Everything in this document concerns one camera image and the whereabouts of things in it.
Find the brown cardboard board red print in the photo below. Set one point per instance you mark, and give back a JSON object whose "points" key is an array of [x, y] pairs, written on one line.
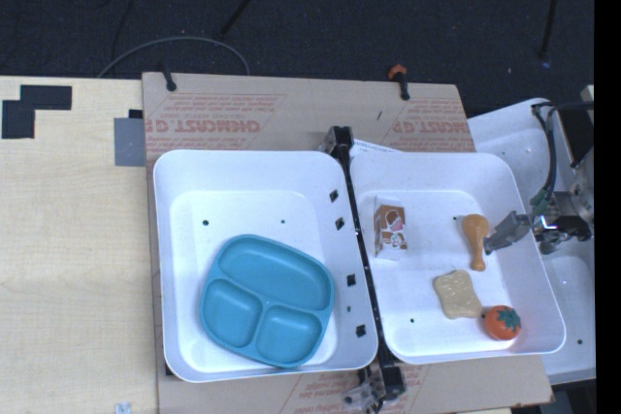
{"points": [[291, 116]]}

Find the white plastic tray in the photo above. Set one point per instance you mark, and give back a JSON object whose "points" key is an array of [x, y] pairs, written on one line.
{"points": [[252, 174], [436, 179]]}

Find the tan toy chicken drumstick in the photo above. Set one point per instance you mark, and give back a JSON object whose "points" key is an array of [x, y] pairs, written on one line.
{"points": [[475, 230]]}

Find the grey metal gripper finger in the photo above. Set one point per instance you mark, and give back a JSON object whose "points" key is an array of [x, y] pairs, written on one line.
{"points": [[507, 232]]}

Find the cream toy biscuit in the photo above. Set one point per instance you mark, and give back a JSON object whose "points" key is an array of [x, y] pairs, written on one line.
{"points": [[457, 295]]}

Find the orange toy tomato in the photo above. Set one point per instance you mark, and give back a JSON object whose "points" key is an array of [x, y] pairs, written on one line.
{"points": [[500, 324]]}

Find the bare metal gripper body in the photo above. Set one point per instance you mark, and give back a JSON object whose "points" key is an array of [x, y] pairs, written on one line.
{"points": [[572, 227]]}

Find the blue divided plate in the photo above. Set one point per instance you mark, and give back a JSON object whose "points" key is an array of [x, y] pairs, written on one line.
{"points": [[264, 291]]}

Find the brown and white carton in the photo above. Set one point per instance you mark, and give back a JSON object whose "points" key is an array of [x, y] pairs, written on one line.
{"points": [[388, 228]]}

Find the thin black rod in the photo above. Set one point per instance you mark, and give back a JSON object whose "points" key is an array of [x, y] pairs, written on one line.
{"points": [[365, 264]]}

